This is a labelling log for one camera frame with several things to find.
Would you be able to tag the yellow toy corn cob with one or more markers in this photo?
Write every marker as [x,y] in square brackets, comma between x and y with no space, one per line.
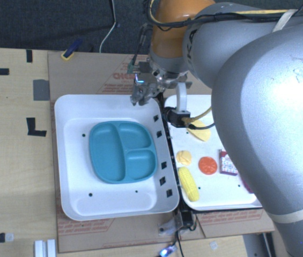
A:
[188,183]

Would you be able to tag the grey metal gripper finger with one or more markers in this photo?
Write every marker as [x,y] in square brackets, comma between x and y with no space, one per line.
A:
[146,96]
[134,97]

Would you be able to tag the pale yellow toy pastry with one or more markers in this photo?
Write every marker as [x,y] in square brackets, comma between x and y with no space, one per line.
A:
[184,157]

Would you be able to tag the blue divided plate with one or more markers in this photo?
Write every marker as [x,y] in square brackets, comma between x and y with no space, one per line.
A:
[108,154]

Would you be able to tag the orange toy orange slice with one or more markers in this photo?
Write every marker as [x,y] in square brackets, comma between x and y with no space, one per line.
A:
[207,165]

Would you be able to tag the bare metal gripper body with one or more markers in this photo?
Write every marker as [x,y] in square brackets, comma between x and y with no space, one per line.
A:
[151,82]

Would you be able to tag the white plastic tray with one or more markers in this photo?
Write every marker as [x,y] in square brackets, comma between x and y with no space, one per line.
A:
[215,191]
[108,197]

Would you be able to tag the brown cardboard board red print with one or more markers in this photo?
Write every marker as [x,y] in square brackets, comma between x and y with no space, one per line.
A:
[87,74]

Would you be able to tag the red and white packet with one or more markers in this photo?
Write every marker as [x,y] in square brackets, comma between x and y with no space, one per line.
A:
[227,165]

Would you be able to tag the black cylinder on white bracket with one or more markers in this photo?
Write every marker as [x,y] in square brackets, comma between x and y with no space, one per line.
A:
[179,115]

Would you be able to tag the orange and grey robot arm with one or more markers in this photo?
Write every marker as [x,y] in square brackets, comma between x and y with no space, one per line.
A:
[261,95]

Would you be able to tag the yellow flat chip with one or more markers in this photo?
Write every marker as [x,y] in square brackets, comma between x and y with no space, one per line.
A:
[200,135]

